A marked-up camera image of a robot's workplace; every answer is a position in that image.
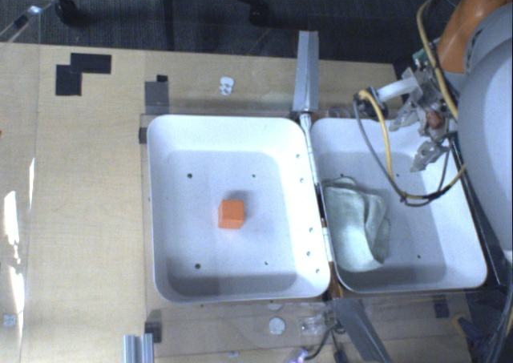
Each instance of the cloth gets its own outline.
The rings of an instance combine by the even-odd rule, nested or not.
[[[337,264],[348,272],[380,268],[390,234],[383,198],[364,193],[347,177],[324,184],[323,192]]]

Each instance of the orange cube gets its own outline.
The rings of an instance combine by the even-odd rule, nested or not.
[[[240,229],[244,223],[244,201],[223,200],[219,205],[219,227]]]

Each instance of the white plastic tray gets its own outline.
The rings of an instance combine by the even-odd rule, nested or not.
[[[305,137],[292,121],[165,115],[147,133],[156,287],[169,301],[313,297],[329,283]],[[217,226],[244,201],[241,229]]]
[[[379,125],[365,121],[364,127],[384,163]],[[355,292],[415,292],[474,288],[484,282],[487,266],[460,182],[430,205],[408,208],[399,202],[369,153],[355,119],[321,119],[313,125],[311,136],[321,179],[351,177],[368,192],[382,196],[388,207],[388,258],[382,267],[371,272],[337,268],[345,286]],[[417,126],[390,133],[390,142],[396,180],[402,189],[418,194],[435,191],[443,159],[425,171],[410,173],[422,142]],[[446,183],[456,173],[451,158]]]

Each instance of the wooden tabletop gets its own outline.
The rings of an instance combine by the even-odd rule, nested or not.
[[[23,60],[28,47],[15,46],[12,62]],[[72,52],[110,54],[111,73],[83,74],[82,96],[56,96],[55,66],[69,65]],[[149,313],[138,138],[144,82],[167,75],[173,111],[209,107],[280,115],[292,105],[295,67],[295,60],[286,58],[40,47],[22,362],[121,361],[123,335],[143,332]],[[228,97],[217,89],[222,76],[235,81]],[[394,81],[394,72],[391,65],[321,61],[319,77],[320,114],[325,114],[334,104],[349,106],[363,87]],[[467,311],[464,296],[450,298],[449,305],[451,312]],[[300,324],[287,305],[267,310],[283,313],[287,325]],[[429,300],[407,296],[398,305],[374,299],[366,310],[394,361],[470,361],[465,340],[450,319],[435,318]],[[216,319],[212,310],[198,310],[194,319],[174,316],[183,349],[168,350],[171,357],[161,351],[158,362],[281,363],[295,347],[284,341],[262,350],[265,344],[250,337],[259,331],[268,336],[269,329],[255,318],[251,336],[230,323],[246,336],[246,346],[227,350],[222,333],[227,321]],[[351,361],[360,361],[347,335],[340,340]],[[2,358],[3,341],[0,361],[10,362],[9,356]],[[296,343],[315,345],[311,337]],[[207,350],[211,345],[216,350]],[[315,361],[333,361],[333,347],[326,346]]]

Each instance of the chair caster wheel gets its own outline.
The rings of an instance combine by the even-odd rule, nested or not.
[[[249,22],[254,26],[264,26],[269,18],[269,7],[267,4],[255,4],[249,10]]]
[[[83,13],[79,11],[77,6],[71,0],[63,0],[55,4],[55,13],[57,17],[66,25],[73,26],[85,19]]]

